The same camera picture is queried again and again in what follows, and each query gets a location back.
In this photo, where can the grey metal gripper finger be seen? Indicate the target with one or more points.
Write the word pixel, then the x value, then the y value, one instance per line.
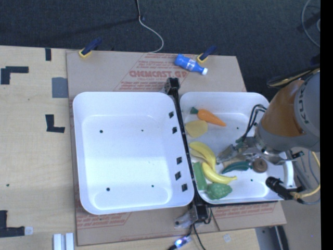
pixel 227 154

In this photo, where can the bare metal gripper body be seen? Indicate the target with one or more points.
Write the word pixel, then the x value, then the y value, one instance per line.
pixel 256 150

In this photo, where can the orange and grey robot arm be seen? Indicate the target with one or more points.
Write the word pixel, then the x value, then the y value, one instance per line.
pixel 283 113

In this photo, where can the brown doughnut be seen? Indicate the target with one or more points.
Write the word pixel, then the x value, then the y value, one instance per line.
pixel 260 165

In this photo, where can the dark green pepper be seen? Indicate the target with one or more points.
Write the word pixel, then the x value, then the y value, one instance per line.
pixel 236 167

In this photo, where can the yellow banana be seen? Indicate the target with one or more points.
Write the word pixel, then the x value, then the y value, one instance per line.
pixel 214 176
pixel 205 151

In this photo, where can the light green stick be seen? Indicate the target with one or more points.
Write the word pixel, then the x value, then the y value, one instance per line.
pixel 199 177

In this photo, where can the green broccoli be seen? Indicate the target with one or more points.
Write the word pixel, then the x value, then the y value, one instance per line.
pixel 218 191

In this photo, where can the pale yellow potato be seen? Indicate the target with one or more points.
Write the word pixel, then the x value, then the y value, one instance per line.
pixel 196 128

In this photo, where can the orange carrot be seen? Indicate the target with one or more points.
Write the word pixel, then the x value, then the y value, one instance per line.
pixel 208 116

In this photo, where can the white plastic tray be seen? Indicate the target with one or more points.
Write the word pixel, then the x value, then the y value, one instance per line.
pixel 125 152
pixel 234 108

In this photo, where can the blue bottle white cap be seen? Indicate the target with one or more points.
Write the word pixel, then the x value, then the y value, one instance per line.
pixel 186 62

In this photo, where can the brown cardboard board red print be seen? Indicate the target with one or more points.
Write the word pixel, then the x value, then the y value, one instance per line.
pixel 104 69

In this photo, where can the black cylinder on white bracket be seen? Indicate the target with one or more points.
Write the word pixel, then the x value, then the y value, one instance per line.
pixel 279 186

